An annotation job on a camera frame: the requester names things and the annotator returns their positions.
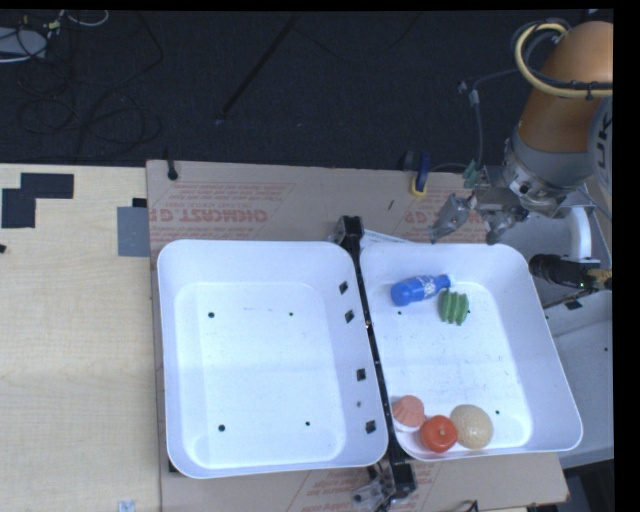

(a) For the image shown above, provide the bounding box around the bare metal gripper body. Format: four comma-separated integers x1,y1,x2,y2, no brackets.
472,166,569,226

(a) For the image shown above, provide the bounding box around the blue plastic bottle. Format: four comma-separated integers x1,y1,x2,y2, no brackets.
389,272,454,308

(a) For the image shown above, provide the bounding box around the green ribbed toy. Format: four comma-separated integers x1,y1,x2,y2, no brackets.
437,289,471,328

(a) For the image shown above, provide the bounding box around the white plastic tray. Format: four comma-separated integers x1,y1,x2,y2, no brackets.
358,242,585,462
156,238,391,480

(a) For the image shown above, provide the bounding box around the thin black rod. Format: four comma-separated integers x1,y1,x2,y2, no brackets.
348,238,404,474

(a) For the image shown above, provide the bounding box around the brown cardboard board red print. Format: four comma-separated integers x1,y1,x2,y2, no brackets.
145,159,572,512

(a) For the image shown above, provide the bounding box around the pink and white toy shell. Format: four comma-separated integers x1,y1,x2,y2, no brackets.
390,394,427,434

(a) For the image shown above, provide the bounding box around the beige round toy bread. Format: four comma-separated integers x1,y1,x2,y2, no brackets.
449,403,495,451

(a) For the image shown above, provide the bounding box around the red toy tomato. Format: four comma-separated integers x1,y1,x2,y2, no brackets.
419,414,460,455

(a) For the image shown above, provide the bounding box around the black cylinder on white bracket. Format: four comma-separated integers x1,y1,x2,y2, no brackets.
528,204,612,292

